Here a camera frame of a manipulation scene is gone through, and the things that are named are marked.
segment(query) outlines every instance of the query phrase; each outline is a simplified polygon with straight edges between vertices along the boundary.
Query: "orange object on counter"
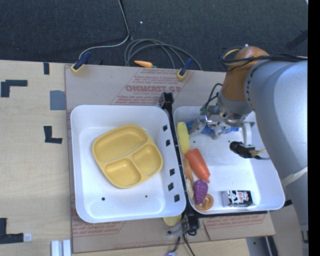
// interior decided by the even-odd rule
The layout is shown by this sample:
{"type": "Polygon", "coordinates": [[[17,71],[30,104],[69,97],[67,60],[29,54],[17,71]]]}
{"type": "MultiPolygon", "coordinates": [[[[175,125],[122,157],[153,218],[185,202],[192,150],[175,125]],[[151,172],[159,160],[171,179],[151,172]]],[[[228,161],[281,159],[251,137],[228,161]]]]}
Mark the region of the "orange object on counter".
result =
{"type": "Polygon", "coordinates": [[[191,168],[198,178],[210,183],[210,172],[199,149],[191,149],[184,155],[184,157],[188,159],[191,168]]]}

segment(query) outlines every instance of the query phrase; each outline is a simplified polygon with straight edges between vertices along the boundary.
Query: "yellow plate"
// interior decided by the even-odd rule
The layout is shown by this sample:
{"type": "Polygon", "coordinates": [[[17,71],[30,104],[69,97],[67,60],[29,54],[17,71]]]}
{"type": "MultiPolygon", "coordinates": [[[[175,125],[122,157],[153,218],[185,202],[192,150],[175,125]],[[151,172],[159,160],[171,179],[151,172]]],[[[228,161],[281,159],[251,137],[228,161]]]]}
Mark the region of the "yellow plate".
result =
{"type": "Polygon", "coordinates": [[[163,166],[156,144],[135,124],[123,125],[99,136],[92,144],[92,154],[104,176],[121,189],[150,179],[163,166]]]}

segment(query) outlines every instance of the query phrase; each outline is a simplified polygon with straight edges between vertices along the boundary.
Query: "white tray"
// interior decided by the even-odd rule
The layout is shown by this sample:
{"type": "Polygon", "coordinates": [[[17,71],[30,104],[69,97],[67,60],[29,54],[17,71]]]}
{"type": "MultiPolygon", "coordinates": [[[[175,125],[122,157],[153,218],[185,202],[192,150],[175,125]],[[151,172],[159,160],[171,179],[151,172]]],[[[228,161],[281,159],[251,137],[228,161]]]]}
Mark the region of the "white tray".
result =
{"type": "Polygon", "coordinates": [[[75,206],[89,223],[171,217],[186,207],[176,149],[165,111],[156,106],[80,105],[70,116],[75,206]],[[103,175],[92,154],[94,140],[119,126],[138,125],[158,147],[163,167],[143,183],[123,189],[103,175]]]}
{"type": "MultiPolygon", "coordinates": [[[[173,113],[175,125],[178,122],[187,123],[196,120],[199,117],[200,108],[200,106],[177,108],[173,113]]],[[[246,121],[255,122],[255,114],[252,112],[246,121]]],[[[252,144],[255,148],[264,149],[257,124],[252,127],[251,132],[252,144]]],[[[239,131],[222,134],[218,139],[202,133],[189,138],[190,149],[198,148],[208,166],[211,174],[208,193],[214,198],[213,207],[205,211],[197,210],[194,200],[188,198],[192,207],[204,215],[268,211],[281,208],[285,202],[285,194],[271,160],[242,158],[230,150],[229,144],[232,141],[244,141],[241,128],[239,131]],[[251,191],[253,204],[249,207],[224,207],[222,193],[228,190],[251,191]]],[[[198,179],[194,174],[193,177],[194,181],[198,179]]]]}

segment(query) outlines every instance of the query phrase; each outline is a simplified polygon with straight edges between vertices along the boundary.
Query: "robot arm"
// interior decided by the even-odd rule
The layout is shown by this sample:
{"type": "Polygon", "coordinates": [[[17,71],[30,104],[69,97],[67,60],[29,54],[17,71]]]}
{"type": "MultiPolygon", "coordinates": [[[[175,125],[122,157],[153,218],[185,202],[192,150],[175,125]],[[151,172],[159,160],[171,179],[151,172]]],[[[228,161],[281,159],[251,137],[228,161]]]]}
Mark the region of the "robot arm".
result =
{"type": "Polygon", "coordinates": [[[274,60],[252,46],[239,50],[234,59],[240,61],[231,63],[226,74],[217,100],[219,115],[226,124],[241,127],[255,112],[263,144],[295,208],[303,253],[309,255],[308,61],[274,60]],[[262,57],[249,61],[254,56],[262,57]]]}

